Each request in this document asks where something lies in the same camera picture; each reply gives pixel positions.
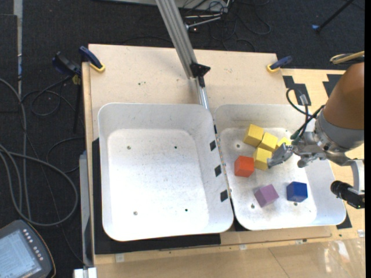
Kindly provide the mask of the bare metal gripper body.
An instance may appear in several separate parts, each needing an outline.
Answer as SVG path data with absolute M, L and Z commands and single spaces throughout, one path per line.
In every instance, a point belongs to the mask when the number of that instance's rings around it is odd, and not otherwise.
M 358 147 L 359 140 L 344 133 L 344 131 L 341 131 L 331 137 L 324 132 L 307 131 L 293 146 L 293 152 L 299 157 L 310 156 L 312 161 L 327 159 L 339 166 L 347 166 L 352 159 L 347 157 L 345 153 Z

